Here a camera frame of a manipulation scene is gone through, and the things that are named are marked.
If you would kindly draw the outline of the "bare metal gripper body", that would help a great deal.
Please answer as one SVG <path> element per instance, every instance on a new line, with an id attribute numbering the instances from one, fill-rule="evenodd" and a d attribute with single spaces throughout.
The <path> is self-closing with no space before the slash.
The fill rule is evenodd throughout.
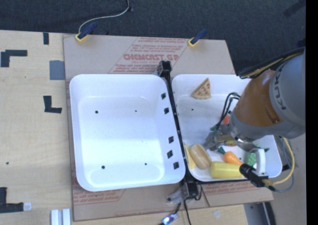
<path id="1" fill-rule="evenodd" d="M 261 147 L 258 147 L 253 142 L 253 139 L 246 138 L 236 128 L 232 129 L 229 125 L 215 125 L 210 129 L 203 148 L 217 151 L 221 146 L 230 145 L 237 146 L 246 152 L 261 149 Z"/>

